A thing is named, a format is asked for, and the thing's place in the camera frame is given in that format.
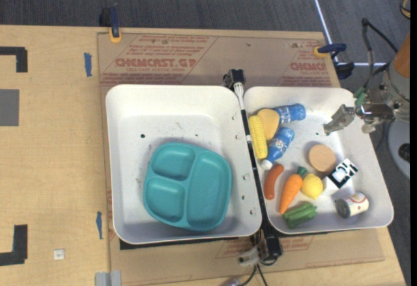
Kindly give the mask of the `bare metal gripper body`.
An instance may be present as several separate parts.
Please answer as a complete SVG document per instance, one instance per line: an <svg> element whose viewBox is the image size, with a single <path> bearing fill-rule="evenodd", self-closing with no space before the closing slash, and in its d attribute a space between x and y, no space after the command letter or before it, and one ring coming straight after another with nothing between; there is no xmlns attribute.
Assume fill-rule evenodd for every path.
<svg viewBox="0 0 417 286"><path fill-rule="evenodd" d="M379 124L393 120L410 121L409 99L393 87L377 87L355 94L355 113L366 124Z"/></svg>

